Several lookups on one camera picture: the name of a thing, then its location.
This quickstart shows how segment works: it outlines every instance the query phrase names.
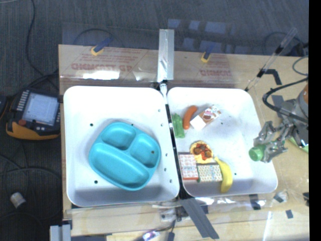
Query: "banana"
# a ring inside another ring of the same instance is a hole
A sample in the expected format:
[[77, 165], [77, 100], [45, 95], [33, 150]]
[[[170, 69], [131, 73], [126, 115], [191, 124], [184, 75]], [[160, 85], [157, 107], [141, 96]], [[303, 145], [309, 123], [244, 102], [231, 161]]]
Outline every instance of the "banana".
[[226, 193], [232, 186], [233, 176], [230, 166], [227, 163], [221, 161], [219, 158], [215, 157], [214, 160], [218, 163], [221, 168], [223, 181], [221, 184], [221, 192]]

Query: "blue plate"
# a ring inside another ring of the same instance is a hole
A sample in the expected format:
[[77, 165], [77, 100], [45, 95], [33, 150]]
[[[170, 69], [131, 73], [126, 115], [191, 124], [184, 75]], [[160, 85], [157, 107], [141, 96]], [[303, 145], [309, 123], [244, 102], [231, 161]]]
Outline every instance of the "blue plate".
[[89, 164], [98, 175], [130, 191], [147, 185], [160, 159], [158, 142], [123, 122], [108, 125], [89, 152]]

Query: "table surface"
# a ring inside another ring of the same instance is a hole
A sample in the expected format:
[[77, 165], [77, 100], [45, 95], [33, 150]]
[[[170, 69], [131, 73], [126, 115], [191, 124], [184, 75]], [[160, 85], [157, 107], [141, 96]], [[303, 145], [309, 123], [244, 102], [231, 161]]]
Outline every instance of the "table surface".
[[[68, 54], [77, 53], [79, 46], [59, 47], [60, 73], [65, 68]], [[233, 87], [244, 89], [267, 61], [269, 56], [256, 55], [223, 55], [228, 62], [232, 74]], [[179, 53], [176, 58], [184, 58], [191, 64], [198, 60], [199, 53]], [[299, 58], [279, 56], [272, 67], [277, 70], [282, 84], [303, 79], [292, 69], [293, 63]], [[296, 69], [308, 73], [308, 59], [296, 64]], [[75, 85], [61, 78], [60, 92]], [[284, 100], [296, 99], [306, 83], [300, 83], [282, 89], [276, 93]], [[272, 75], [264, 75], [260, 82], [251, 90], [251, 95], [261, 123], [273, 121], [277, 126], [281, 119], [265, 106], [262, 96], [271, 88], [277, 87]], [[64, 113], [61, 104], [61, 139], [63, 169], [63, 210], [64, 219], [72, 220], [72, 236], [106, 235], [106, 240], [135, 240], [150, 229], [162, 229], [170, 226], [172, 219], [161, 215], [171, 215], [170, 206], [157, 207], [152, 204], [110, 205], [89, 208], [72, 208], [66, 193], [66, 155], [64, 135]], [[309, 206], [303, 193], [309, 192], [308, 153], [298, 148], [289, 140], [286, 141], [286, 153], [273, 159], [278, 177], [278, 187], [271, 194], [260, 194], [257, 201], [260, 209], [251, 206], [249, 197], [233, 196], [216, 199], [208, 206], [207, 217], [221, 240], [309, 240]], [[278, 194], [283, 202], [273, 199]], [[189, 217], [176, 222], [175, 241], [210, 240], [202, 238]], [[167, 240], [168, 231], [160, 231], [154, 240]]]

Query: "orange sausage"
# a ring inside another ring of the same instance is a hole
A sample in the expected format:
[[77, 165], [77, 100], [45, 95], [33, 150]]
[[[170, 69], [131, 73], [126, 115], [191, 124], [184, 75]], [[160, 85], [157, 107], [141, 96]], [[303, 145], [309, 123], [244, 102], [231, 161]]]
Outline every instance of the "orange sausage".
[[183, 129], [188, 130], [190, 128], [190, 121], [193, 116], [193, 114], [197, 111], [197, 107], [195, 105], [190, 106], [184, 117], [183, 117]]

